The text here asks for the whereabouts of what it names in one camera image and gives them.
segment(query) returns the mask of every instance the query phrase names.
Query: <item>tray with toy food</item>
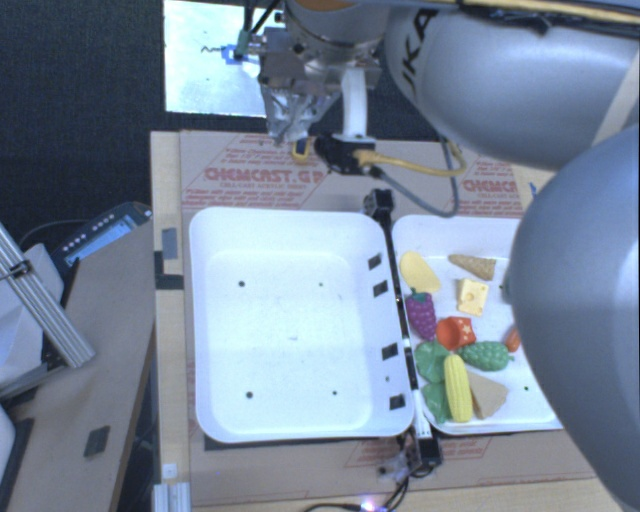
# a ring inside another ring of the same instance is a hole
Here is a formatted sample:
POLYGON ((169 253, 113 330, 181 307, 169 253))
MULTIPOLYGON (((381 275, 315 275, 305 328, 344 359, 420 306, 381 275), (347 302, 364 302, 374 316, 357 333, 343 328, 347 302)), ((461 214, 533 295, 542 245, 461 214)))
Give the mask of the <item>tray with toy food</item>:
POLYGON ((450 435, 562 428, 502 282, 518 220, 410 215, 393 239, 424 413, 450 435))

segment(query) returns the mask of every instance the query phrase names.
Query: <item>cardboard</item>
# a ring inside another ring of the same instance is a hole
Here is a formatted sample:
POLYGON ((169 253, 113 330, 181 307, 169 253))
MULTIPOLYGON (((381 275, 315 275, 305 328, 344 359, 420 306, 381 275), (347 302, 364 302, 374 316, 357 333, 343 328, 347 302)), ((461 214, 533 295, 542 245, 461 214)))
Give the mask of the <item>cardboard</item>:
MULTIPOLYGON (((445 168, 439 144, 380 141, 380 152, 445 168)), ((511 166, 470 151, 457 181, 460 214, 519 217, 530 200, 526 178, 518 187, 511 166)), ((346 440, 234 447, 208 441, 194 414, 194 354, 189 295, 188 225, 213 205, 304 210, 359 211, 373 188, 388 188, 369 177, 329 174, 317 157, 294 162, 288 147, 265 135, 184 132, 180 135, 182 234, 185 271, 185 331, 194 506, 281 501, 393 491, 396 483, 378 469, 399 452, 396 439, 346 440)), ((394 179, 441 209, 452 203, 448 180, 385 167, 394 179)), ((394 219, 424 213, 395 194, 394 219)), ((562 430, 512 435, 445 438, 444 463, 412 489, 444 489, 591 478, 592 469, 562 430)))

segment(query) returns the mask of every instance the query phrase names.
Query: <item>green leaf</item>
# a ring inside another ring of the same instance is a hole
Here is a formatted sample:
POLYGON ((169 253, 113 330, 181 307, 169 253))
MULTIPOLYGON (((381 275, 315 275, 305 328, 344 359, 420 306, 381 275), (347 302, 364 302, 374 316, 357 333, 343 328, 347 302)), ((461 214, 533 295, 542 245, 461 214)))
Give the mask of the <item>green leaf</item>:
POLYGON ((421 343, 413 352, 418 373, 431 384, 444 381, 444 359, 449 351, 440 343, 421 343))
POLYGON ((427 384, 422 389, 422 396, 433 414, 436 423, 444 423, 452 418, 444 382, 427 384))

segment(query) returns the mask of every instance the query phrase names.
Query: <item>yellow cable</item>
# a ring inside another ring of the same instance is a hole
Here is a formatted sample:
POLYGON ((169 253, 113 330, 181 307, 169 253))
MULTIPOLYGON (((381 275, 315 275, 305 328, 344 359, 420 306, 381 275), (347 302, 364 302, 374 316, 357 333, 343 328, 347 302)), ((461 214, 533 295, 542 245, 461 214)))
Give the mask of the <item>yellow cable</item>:
POLYGON ((462 152, 460 148, 451 142, 449 144, 449 149, 451 150, 451 154, 458 161, 460 167, 453 171, 446 171, 444 169, 434 169, 433 167, 426 167, 420 164, 414 164, 413 162, 408 162, 407 160, 403 160, 402 158, 395 158, 392 156, 383 155, 381 153, 377 153, 376 151, 370 149, 357 149, 353 152, 353 156, 358 159, 358 165, 360 167, 370 167, 374 164, 389 164, 395 165, 397 167, 403 167, 405 169, 409 169, 411 171, 421 172, 423 174, 428 174, 429 176, 440 176, 442 178, 451 178, 452 176, 460 176, 467 170, 467 162, 465 162, 464 157, 462 156, 462 152))
MULTIPOLYGON (((429 3, 457 4, 457 0, 425 0, 429 3)), ((579 16, 594 21, 640 25, 640 15, 598 7, 571 5, 549 0, 463 0, 462 5, 494 7, 513 11, 531 11, 579 16)))

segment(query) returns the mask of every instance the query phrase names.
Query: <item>white tray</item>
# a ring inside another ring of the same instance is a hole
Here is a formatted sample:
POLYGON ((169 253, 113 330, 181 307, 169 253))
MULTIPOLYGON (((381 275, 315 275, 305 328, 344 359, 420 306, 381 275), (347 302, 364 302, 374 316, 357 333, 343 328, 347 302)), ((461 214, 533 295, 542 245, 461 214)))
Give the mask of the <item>white tray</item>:
MULTIPOLYGON (((393 240, 398 261, 407 251, 418 252, 434 270, 442 288, 433 294, 436 317, 465 316, 456 309, 458 279, 474 278, 469 272, 453 265, 449 254, 495 258, 496 272, 489 283, 489 296, 481 317, 471 317, 478 341, 502 341, 513 325, 511 306, 502 300, 500 285, 509 261, 511 244, 518 226, 516 219, 454 217, 442 219, 425 215, 409 215, 399 219, 393 228, 393 240)), ((402 280, 403 296, 411 293, 402 280)), ((414 333, 412 346, 421 342, 414 333)), ((512 354, 514 361, 499 372, 482 372, 467 365, 470 371, 484 375, 509 389, 506 403, 484 420, 475 416, 468 423, 438 424, 424 406, 425 415, 437 429, 450 435, 491 434, 562 428, 538 385, 522 347, 512 354)), ((427 382, 419 377, 421 387, 427 382)))
POLYGON ((372 219, 210 208, 189 233, 196 413, 207 435, 241 443, 408 428, 393 282, 372 219))

